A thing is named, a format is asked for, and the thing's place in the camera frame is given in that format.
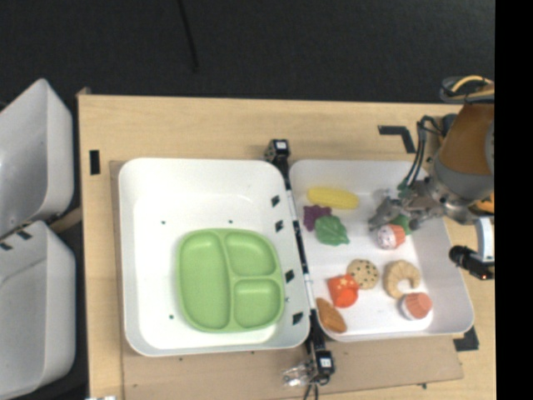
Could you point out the small green toy vegetable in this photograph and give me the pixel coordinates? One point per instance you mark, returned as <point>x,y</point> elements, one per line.
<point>403,222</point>

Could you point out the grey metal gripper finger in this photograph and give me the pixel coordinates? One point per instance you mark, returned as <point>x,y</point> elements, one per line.
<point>378,220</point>
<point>389,204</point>

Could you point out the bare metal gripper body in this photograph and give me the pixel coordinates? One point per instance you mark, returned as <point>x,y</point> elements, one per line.
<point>429,206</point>

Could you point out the green divided plate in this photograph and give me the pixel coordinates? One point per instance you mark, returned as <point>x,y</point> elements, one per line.
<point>204,281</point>

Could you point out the beige croissant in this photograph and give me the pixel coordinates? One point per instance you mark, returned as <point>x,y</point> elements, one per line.
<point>395,279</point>

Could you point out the brown bread loaf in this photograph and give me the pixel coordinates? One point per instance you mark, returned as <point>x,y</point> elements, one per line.
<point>331,317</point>

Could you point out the purple grapes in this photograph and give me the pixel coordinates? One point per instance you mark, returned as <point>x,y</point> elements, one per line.
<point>311,217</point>

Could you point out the yellow corn cob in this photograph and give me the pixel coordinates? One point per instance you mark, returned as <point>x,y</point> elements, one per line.
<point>333,198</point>

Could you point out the chocolate chip biscuit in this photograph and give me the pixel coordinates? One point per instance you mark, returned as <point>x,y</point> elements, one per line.
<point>363,273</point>

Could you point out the green lettuce leaf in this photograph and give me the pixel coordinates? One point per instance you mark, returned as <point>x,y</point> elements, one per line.
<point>331,231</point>

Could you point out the thin black and white rod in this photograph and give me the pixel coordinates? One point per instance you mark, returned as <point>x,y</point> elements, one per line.
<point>300,248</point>

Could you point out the white plastic tray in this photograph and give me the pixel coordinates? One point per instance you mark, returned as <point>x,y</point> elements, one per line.
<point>158,265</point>
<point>375,311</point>

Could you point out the black cylinder on white bracket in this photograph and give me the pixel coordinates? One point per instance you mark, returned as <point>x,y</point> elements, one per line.
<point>470,258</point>

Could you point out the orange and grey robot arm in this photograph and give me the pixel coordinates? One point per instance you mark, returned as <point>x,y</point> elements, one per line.
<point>466,148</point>

